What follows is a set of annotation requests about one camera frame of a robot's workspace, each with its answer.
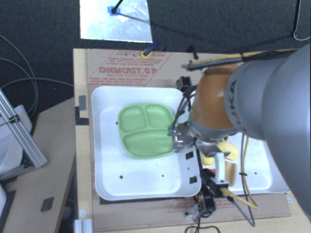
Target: wooden table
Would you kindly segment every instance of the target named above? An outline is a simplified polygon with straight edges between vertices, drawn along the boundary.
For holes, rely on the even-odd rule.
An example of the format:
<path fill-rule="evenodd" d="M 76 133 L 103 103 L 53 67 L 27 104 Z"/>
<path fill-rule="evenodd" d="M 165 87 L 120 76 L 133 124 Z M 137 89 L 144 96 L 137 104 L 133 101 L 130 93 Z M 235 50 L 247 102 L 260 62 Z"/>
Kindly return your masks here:
<path fill-rule="evenodd" d="M 48 162 L 4 186 L 16 190 L 4 233 L 58 232 L 75 170 L 74 122 L 73 99 L 40 113 L 33 138 Z M 52 207 L 42 212 L 45 199 Z"/>
<path fill-rule="evenodd" d="M 89 126 L 83 124 L 89 118 L 88 103 L 84 104 L 79 110 L 81 98 L 88 101 L 87 90 L 87 57 L 86 50 L 74 50 L 74 83 L 75 83 L 75 106 L 76 115 L 81 119 L 81 124 L 76 126 L 77 139 L 77 179 L 78 179 L 78 207 L 79 219 L 84 220 L 93 218 L 92 204 L 92 184 L 91 184 L 91 157 L 90 157 L 90 137 Z M 311 224 L 302 212 L 293 194 L 288 197 L 293 198 L 293 203 L 289 204 L 291 216 L 256 220 L 256 227 L 252 228 L 246 221 L 212 223 L 217 226 L 222 233 L 292 233 L 292 232 L 311 232 Z M 186 226 L 134 229 L 125 231 L 113 231 L 115 233 L 182 233 Z"/>

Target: cardboard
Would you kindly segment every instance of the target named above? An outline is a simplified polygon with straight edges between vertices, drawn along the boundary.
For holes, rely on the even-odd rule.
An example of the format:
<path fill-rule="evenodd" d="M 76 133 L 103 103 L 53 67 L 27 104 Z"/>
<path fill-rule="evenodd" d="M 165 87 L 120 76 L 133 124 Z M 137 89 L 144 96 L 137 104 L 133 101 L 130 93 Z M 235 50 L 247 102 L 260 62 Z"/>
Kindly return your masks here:
<path fill-rule="evenodd" d="M 198 54 L 199 60 L 218 54 Z M 174 87 L 181 76 L 190 76 L 192 83 L 199 82 L 200 71 L 188 72 L 182 64 L 194 61 L 192 53 L 153 52 L 148 59 L 140 57 L 140 51 L 131 50 L 87 50 L 87 85 L 90 123 L 90 156 L 93 199 L 93 230 L 103 232 L 150 228 L 159 226 L 192 224 L 184 217 L 184 210 L 194 205 L 193 198 L 152 201 L 125 201 L 102 204 L 94 187 L 94 153 L 91 94 L 101 85 Z M 290 211 L 284 194 L 255 195 L 260 210 L 255 218 L 289 216 Z M 244 220 L 234 205 L 226 199 L 216 201 L 217 210 L 203 222 Z"/>

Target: yellow sponge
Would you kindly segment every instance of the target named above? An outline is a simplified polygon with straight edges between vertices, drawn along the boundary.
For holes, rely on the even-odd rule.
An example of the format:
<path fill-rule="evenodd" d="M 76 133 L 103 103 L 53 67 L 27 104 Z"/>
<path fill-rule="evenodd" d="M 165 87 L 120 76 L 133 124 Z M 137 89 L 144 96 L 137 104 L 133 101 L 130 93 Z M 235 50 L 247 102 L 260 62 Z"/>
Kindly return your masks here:
<path fill-rule="evenodd" d="M 217 143 L 217 147 L 222 151 L 222 152 L 230 152 L 228 156 L 226 156 L 226 159 L 231 160 L 231 161 L 236 161 L 239 157 L 239 150 L 233 146 L 231 143 L 228 143 L 226 141 L 220 141 Z"/>
<path fill-rule="evenodd" d="M 203 165 L 205 165 L 205 166 L 210 166 L 214 162 L 214 158 L 213 157 L 206 157 L 202 153 L 201 153 L 201 157 L 202 157 Z"/>

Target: yellow clip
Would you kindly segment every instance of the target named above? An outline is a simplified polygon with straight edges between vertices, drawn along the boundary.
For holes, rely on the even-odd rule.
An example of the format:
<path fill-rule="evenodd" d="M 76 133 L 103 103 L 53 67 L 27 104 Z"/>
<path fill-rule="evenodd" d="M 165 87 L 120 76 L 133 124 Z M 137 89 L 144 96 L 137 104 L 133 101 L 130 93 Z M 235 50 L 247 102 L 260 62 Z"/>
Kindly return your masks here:
<path fill-rule="evenodd" d="M 217 143 L 217 147 L 222 152 L 230 152 L 230 154 L 226 157 L 226 159 L 231 161 L 236 161 L 239 157 L 239 150 L 233 146 L 231 143 L 228 143 L 226 141 L 220 141 Z"/>
<path fill-rule="evenodd" d="M 146 56 L 143 55 L 144 52 L 145 52 L 146 50 L 147 50 L 147 49 L 145 49 L 143 52 L 140 53 L 140 55 L 141 55 L 141 57 L 142 57 L 143 59 L 148 59 L 148 58 L 152 55 L 152 51 L 151 51 L 150 53 L 148 53 Z"/>
<path fill-rule="evenodd" d="M 205 165 L 205 166 L 210 166 L 214 162 L 214 158 L 213 157 L 206 157 L 202 153 L 201 153 L 201 158 L 202 158 L 203 165 Z"/>

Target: gray robot arm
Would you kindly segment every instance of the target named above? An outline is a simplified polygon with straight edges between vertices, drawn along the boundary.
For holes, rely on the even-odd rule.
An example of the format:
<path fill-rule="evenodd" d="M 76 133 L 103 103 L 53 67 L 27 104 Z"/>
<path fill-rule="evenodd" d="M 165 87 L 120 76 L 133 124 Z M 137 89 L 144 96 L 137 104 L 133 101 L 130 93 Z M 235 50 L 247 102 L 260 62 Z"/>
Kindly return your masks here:
<path fill-rule="evenodd" d="M 310 44 L 289 57 L 246 62 L 230 76 L 234 127 L 266 140 L 284 180 L 311 218 Z"/>

